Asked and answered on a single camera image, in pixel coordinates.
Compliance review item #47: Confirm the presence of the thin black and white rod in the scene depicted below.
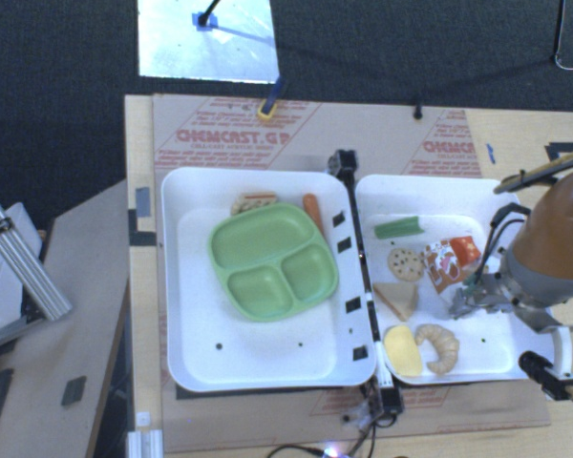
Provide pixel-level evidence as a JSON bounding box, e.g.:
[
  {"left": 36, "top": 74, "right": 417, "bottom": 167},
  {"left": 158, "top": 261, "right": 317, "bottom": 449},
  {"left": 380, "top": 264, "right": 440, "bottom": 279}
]
[{"left": 338, "top": 168, "right": 393, "bottom": 391}]

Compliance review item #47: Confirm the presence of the green divided plate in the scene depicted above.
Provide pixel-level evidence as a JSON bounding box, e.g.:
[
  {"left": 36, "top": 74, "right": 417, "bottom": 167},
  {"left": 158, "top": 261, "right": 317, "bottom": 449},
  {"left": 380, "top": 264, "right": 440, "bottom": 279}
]
[{"left": 207, "top": 201, "right": 341, "bottom": 323}]

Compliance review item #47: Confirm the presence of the green toy celery stick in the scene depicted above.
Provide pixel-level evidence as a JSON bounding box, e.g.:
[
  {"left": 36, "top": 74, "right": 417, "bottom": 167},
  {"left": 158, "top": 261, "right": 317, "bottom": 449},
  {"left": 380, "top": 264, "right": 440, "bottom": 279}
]
[{"left": 373, "top": 215, "right": 426, "bottom": 240}]

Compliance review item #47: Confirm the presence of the tan toy sandwich triangle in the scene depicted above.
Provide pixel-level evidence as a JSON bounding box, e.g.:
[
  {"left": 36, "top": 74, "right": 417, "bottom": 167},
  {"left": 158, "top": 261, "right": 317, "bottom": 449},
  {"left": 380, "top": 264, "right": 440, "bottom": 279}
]
[{"left": 371, "top": 281, "right": 421, "bottom": 323}]

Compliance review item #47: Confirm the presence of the orange toy sausage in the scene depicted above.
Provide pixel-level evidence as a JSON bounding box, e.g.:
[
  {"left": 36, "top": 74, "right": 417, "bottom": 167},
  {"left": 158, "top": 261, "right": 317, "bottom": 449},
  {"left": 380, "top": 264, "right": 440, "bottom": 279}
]
[{"left": 302, "top": 193, "right": 327, "bottom": 239}]

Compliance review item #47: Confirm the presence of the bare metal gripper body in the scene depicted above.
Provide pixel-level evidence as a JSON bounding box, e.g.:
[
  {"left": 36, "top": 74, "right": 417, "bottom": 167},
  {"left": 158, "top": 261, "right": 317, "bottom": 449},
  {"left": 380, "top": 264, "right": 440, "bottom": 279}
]
[{"left": 468, "top": 273, "right": 524, "bottom": 315}]

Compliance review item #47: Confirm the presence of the yellow oval toy food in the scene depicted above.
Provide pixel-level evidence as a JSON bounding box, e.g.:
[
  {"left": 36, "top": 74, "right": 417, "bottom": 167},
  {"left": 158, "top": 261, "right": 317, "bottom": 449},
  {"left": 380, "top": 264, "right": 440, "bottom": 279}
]
[{"left": 382, "top": 323, "right": 424, "bottom": 378}]

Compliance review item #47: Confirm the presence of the black block with thin wires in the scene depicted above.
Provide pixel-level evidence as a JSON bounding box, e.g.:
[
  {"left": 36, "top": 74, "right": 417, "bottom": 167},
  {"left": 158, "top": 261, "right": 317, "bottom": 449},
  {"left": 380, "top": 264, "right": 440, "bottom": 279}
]
[
  {"left": 328, "top": 149, "right": 360, "bottom": 177},
  {"left": 378, "top": 385, "right": 405, "bottom": 415}
]

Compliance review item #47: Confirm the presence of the black cylinder on white bracket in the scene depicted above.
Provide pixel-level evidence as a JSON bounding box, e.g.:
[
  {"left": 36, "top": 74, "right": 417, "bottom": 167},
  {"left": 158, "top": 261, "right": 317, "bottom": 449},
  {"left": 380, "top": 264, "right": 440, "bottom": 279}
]
[{"left": 518, "top": 323, "right": 573, "bottom": 402}]

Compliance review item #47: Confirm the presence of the white plastic tray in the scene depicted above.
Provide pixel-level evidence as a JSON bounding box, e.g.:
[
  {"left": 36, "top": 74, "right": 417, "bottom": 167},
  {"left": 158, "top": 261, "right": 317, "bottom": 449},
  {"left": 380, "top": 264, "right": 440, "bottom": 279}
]
[
  {"left": 354, "top": 174, "right": 563, "bottom": 386},
  {"left": 160, "top": 166, "right": 379, "bottom": 393}
]

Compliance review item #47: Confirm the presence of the beige toy croissant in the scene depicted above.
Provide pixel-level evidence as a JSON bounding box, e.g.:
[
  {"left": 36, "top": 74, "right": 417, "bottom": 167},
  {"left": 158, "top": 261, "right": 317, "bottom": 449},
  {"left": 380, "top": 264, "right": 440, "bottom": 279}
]
[{"left": 414, "top": 323, "right": 461, "bottom": 376}]

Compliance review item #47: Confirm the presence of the brown cardboard board red print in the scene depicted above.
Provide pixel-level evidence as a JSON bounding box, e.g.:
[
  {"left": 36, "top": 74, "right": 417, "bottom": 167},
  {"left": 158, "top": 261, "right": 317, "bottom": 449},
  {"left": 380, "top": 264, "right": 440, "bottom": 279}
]
[{"left": 151, "top": 94, "right": 553, "bottom": 453}]

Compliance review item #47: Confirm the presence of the tan toy waffle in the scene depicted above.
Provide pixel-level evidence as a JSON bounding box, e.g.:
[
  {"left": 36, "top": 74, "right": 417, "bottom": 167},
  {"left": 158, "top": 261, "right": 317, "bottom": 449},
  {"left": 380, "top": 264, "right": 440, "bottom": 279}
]
[{"left": 229, "top": 190, "right": 279, "bottom": 217}]

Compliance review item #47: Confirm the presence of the brown chocolate chip biscuit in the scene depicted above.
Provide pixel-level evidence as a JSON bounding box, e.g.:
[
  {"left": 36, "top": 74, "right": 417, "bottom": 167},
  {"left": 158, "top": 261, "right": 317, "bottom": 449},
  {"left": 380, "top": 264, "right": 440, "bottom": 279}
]
[{"left": 387, "top": 247, "right": 427, "bottom": 283}]

